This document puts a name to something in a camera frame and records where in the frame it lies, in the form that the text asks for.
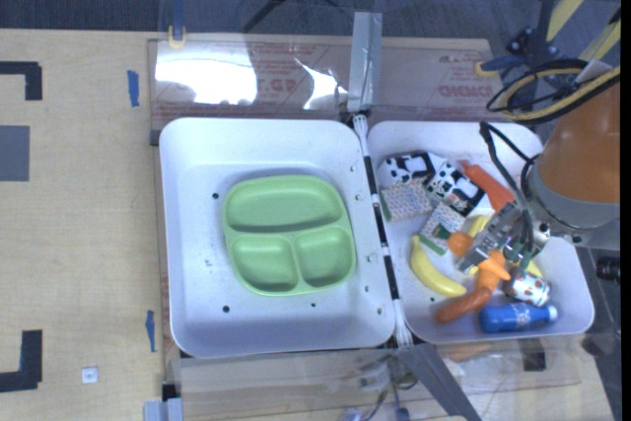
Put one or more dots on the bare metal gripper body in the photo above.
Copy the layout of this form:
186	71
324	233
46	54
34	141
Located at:
505	227

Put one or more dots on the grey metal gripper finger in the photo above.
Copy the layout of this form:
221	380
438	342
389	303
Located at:
475	257

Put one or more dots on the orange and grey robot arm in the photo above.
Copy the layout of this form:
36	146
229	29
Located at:
581	148

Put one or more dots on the orange carrot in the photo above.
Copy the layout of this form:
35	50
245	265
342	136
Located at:
493	273

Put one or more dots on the orange bottle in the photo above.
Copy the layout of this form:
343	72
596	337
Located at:
490	187

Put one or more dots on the white and green dotted packet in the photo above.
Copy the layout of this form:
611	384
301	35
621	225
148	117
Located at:
441	224

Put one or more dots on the orange-brown sausage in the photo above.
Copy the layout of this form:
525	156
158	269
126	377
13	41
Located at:
463	305

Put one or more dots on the white can with red spots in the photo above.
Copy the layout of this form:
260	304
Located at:
527	288

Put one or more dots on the blue bottle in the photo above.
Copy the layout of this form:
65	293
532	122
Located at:
508	318

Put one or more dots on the white plastic tray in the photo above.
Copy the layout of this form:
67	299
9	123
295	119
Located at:
562	305
197	212

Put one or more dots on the thin black and white rod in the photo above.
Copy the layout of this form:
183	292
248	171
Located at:
375	207

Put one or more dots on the brown cardboard board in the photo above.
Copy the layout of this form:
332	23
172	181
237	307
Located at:
419	79

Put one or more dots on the green divided plate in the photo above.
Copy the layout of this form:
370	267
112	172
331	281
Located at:
283	202

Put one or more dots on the black cylinder on white bracket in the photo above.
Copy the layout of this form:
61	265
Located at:
609	268

